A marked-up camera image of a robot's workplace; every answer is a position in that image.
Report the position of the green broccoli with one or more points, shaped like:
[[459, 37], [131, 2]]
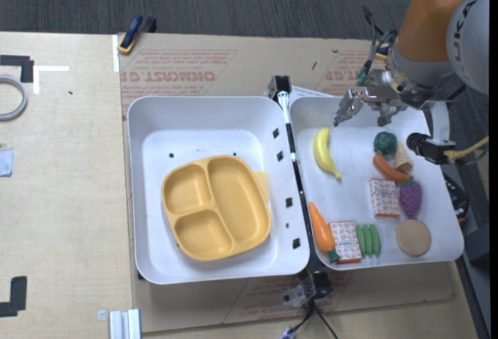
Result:
[[385, 142]]

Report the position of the small orange carrot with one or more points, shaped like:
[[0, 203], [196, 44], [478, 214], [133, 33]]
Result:
[[387, 169]]

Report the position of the white tape roll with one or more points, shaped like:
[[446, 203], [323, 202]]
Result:
[[24, 98]]

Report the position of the large orange carrot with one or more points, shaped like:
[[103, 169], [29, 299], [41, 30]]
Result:
[[322, 230]]

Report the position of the tan ice cream cone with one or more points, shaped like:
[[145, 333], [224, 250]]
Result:
[[403, 158]]

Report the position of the thin black and white rod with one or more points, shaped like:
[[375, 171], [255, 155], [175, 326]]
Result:
[[295, 162]]

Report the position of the yellow divided plate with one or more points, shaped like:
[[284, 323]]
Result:
[[233, 197]]

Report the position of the yellow banana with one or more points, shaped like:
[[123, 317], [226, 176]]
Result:
[[322, 152]]

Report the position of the purple grapes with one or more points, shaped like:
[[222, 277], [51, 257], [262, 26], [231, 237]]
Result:
[[411, 199]]

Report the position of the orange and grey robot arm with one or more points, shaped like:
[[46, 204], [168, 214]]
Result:
[[432, 15]]

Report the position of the green pea pods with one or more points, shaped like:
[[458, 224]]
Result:
[[368, 240]]

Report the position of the orange and white carton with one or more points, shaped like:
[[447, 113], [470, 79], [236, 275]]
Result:
[[345, 242], [384, 198]]

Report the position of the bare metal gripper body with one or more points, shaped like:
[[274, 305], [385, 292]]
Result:
[[383, 90]]

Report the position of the black cylinder on white bracket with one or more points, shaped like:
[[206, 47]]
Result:
[[432, 149]]

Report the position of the white plastic tray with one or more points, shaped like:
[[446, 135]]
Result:
[[155, 221], [350, 197]]

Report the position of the tan round biscuit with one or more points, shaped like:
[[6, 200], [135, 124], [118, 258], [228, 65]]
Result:
[[413, 238]]

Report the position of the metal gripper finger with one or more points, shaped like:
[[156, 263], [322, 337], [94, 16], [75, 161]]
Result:
[[348, 106], [386, 116]]

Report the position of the brown cardboard board red print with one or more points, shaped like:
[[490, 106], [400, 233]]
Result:
[[218, 69]]

